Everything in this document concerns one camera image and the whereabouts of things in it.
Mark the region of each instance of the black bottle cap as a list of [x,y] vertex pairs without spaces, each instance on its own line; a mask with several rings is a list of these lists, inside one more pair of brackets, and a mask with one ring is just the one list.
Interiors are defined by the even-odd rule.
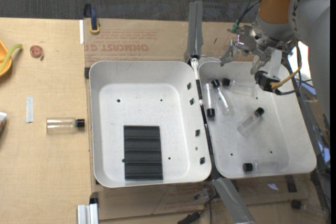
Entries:
[[215,116],[215,110],[214,109],[207,109],[206,110],[206,115],[209,117],[209,118],[213,118]]
[[263,108],[257,108],[257,110],[254,112],[256,115],[261,116],[263,115],[265,110]]
[[218,88],[221,86],[218,79],[213,80],[211,84],[214,86],[214,88]]
[[244,163],[243,164],[243,171],[244,172],[251,172],[253,170],[252,163]]
[[76,127],[85,127],[85,120],[84,119],[76,120]]
[[223,86],[230,86],[230,83],[231,83],[231,79],[222,79],[222,85]]
[[292,200],[290,202],[290,205],[293,209],[301,209],[301,206],[302,206],[302,202],[298,201],[298,200]]

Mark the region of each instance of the orange bowl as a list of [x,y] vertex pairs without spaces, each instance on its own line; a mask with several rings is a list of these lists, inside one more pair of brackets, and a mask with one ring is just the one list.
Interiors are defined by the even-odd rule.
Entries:
[[[7,50],[6,46],[0,40],[0,59],[4,58],[7,55],[7,53],[8,53],[8,50]],[[10,69],[11,65],[12,65],[12,58],[10,57],[7,64],[5,65],[4,70],[2,70],[2,72],[0,72],[0,77],[3,76]]]

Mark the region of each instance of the yellow cable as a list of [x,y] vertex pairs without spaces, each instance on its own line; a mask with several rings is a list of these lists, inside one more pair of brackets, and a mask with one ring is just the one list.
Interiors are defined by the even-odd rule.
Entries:
[[289,75],[287,78],[285,78],[284,80],[280,81],[280,82],[271,82],[270,85],[272,86],[273,90],[277,90],[280,86],[284,85],[288,80],[290,80],[291,78],[293,78],[301,69],[302,67],[302,59],[301,59],[301,52],[299,49],[299,44],[297,39],[294,39],[295,42],[295,47],[297,50],[297,57],[298,57],[298,69],[292,73],[291,75]]
[[8,60],[11,58],[12,53],[14,52],[14,50],[18,49],[18,48],[22,48],[22,44],[16,44],[11,46],[11,48],[8,50],[8,53],[6,54],[2,64],[0,65],[0,73],[4,70]]

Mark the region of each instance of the white plastic tray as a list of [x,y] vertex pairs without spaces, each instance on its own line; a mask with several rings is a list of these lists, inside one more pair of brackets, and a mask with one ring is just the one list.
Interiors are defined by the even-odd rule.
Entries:
[[[187,183],[209,176],[211,162],[190,66],[167,61],[101,61],[91,67],[89,76],[93,167],[100,184],[114,188]],[[163,180],[124,179],[125,125],[160,127]]]
[[[227,178],[244,178],[270,175],[300,174],[314,170],[316,156],[312,148],[298,100],[295,94],[275,95],[263,91],[250,75],[251,63],[230,62],[223,67],[219,62],[204,62],[199,66],[201,83],[222,78],[250,81],[255,85],[253,95],[227,90],[234,105],[233,114],[220,114],[208,119],[215,163],[218,171]],[[268,71],[268,65],[261,68]],[[279,77],[289,75],[281,66]],[[279,88],[293,90],[291,82]],[[238,122],[262,107],[265,110],[260,124],[248,136],[236,129]],[[252,163],[252,172],[244,172],[243,164]]]

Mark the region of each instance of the blue clamp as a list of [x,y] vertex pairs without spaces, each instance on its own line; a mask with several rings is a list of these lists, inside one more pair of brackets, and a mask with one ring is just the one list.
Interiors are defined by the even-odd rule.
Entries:
[[98,34],[99,33],[99,24],[97,22],[97,11],[96,8],[91,6],[91,4],[85,4],[84,7],[84,17],[88,18],[91,17],[90,21],[90,33],[91,34]]

